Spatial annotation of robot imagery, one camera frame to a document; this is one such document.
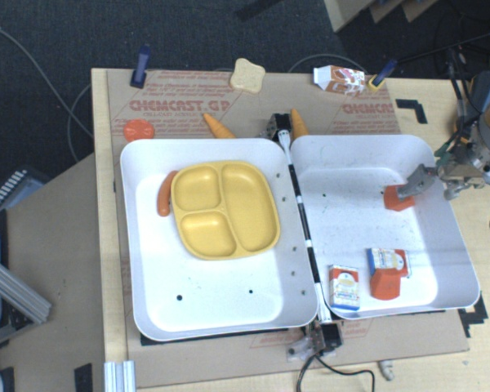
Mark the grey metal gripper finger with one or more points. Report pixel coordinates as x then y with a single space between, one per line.
419 180
454 191

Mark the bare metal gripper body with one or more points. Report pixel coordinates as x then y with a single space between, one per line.
457 172

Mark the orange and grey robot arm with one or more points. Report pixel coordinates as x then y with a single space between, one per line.
488 139

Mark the orange cube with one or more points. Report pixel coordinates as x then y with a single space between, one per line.
386 286
392 204

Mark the white plastic tray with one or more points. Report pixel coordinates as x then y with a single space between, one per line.
212 292
351 219

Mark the white orange blue carton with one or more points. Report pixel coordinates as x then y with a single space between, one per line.
386 259
344 287

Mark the thin black and white rod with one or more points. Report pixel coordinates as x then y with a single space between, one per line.
302 210

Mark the white and brown milk carton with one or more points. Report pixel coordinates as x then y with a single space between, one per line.
341 81

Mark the orange carrot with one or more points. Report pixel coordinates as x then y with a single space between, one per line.
299 124
218 128

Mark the yellow divided plate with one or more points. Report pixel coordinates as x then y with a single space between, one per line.
245 202

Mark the beige bread slice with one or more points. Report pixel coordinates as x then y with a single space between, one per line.
247 76

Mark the brown cardboard board red print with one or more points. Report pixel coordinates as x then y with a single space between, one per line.
179 104

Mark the orange sausage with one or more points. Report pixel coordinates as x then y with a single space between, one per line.
163 202

